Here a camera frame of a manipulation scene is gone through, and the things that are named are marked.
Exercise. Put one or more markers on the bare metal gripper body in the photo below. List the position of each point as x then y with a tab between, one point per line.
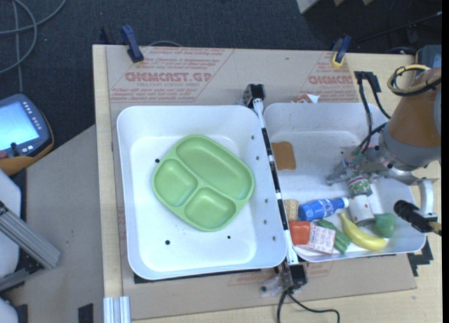
377	163

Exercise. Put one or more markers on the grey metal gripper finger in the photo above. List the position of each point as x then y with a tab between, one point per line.
378	175
339	174

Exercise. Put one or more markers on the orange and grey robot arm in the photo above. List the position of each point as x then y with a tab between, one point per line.
414	121

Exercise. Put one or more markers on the green patterned can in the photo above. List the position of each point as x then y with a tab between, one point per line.
358	184

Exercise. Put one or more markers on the white can orange dots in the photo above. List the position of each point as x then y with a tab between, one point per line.
362	211

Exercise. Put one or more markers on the blue bottle white cap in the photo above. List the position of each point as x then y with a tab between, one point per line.
317	209

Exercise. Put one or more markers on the green broccoli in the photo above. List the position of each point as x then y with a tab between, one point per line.
384	225

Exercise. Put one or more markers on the white plastic tray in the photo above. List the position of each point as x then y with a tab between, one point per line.
196	251
315	128

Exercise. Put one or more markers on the brown bread slice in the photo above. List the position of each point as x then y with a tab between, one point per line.
283	156

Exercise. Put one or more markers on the tan biscuit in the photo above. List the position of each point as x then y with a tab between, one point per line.
291	209

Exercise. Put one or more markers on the yellow banana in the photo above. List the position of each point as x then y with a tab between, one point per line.
359	238

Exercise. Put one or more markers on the green bean pod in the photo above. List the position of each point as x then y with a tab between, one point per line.
342	241

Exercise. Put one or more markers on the white and red patterned packet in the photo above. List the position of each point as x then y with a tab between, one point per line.
322	240

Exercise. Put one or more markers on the orange cube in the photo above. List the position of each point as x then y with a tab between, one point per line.
300	233

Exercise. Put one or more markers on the thin black and white rod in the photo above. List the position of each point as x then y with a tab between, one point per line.
270	153

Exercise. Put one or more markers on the orange and white packet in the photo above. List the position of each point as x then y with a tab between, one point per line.
304	98

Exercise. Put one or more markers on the green divided plate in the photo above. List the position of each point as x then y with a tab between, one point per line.
203	181

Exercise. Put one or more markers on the brown cardboard board red print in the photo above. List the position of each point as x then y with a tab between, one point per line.
217	69

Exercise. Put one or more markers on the black cylinder on white bracket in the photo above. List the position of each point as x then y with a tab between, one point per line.
410	211

